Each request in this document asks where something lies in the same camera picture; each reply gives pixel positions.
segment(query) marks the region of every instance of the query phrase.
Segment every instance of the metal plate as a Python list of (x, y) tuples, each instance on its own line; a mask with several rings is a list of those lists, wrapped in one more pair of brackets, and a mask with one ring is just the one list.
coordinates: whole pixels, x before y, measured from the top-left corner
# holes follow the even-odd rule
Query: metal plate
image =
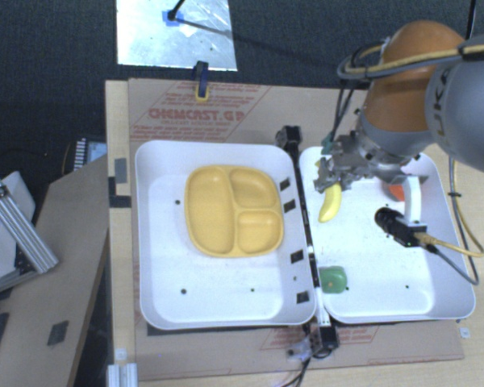
[(116, 0), (119, 64), (236, 71), (227, 0), (186, 0), (169, 22), (178, 1)]

